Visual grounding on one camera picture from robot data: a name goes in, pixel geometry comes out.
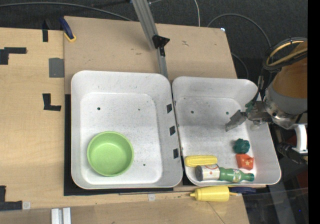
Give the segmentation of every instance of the green broccoli toy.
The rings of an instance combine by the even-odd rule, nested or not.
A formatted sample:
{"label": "green broccoli toy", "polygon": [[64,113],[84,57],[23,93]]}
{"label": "green broccoli toy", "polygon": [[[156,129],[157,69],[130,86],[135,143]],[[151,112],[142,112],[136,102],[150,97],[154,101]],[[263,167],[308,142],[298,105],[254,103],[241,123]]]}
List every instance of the green broccoli toy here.
{"label": "green broccoli toy", "polygon": [[242,138],[239,138],[233,147],[234,151],[237,154],[245,154],[249,151],[250,144],[249,141],[243,140]]}

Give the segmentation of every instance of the bottle label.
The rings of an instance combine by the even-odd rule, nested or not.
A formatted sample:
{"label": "bottle label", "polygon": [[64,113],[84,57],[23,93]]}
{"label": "bottle label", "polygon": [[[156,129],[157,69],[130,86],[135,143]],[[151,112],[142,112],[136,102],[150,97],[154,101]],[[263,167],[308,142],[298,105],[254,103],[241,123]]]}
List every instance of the bottle label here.
{"label": "bottle label", "polygon": [[241,180],[241,172],[239,169],[233,169],[234,171],[234,178],[232,179],[232,182],[238,183]]}

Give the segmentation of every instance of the metal pole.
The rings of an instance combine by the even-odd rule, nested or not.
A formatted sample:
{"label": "metal pole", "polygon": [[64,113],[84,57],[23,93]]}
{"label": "metal pole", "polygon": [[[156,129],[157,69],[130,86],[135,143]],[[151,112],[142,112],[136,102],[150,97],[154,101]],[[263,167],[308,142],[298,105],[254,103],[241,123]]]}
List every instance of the metal pole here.
{"label": "metal pole", "polygon": [[155,47],[153,42],[153,37],[158,35],[158,31],[154,22],[154,18],[152,16],[149,4],[147,0],[132,0],[133,6],[135,8],[135,12],[138,16],[138,19],[141,23],[142,29],[147,38],[149,47],[157,51],[157,59],[159,64],[159,70],[162,75],[168,77],[167,64],[165,61],[165,54],[163,47]]}

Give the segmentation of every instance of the yellow corn toy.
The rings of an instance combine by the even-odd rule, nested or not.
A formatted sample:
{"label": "yellow corn toy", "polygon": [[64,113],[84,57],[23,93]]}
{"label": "yellow corn toy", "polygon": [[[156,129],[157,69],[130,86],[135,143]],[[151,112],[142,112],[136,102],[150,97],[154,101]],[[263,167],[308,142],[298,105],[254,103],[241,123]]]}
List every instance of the yellow corn toy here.
{"label": "yellow corn toy", "polygon": [[188,167],[197,167],[198,165],[212,165],[218,162],[214,155],[190,155],[184,160]]}

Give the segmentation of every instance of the black clamp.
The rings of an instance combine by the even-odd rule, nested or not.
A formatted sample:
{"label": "black clamp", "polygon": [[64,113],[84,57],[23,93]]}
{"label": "black clamp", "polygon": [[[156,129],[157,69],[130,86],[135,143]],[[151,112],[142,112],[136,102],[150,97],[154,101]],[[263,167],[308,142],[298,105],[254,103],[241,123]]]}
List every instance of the black clamp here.
{"label": "black clamp", "polygon": [[170,41],[170,39],[168,38],[165,38],[165,37],[162,37],[162,36],[159,36],[159,35],[154,35],[152,37],[152,41],[153,41],[153,44],[155,46],[155,48],[159,48],[160,49],[160,55],[162,57],[165,57],[166,54],[165,54],[165,45]]}
{"label": "black clamp", "polygon": [[62,29],[64,30],[64,36],[69,42],[74,42],[77,38],[72,33],[71,28],[69,24],[66,22],[66,20],[63,17],[59,18],[59,22],[61,24]]}

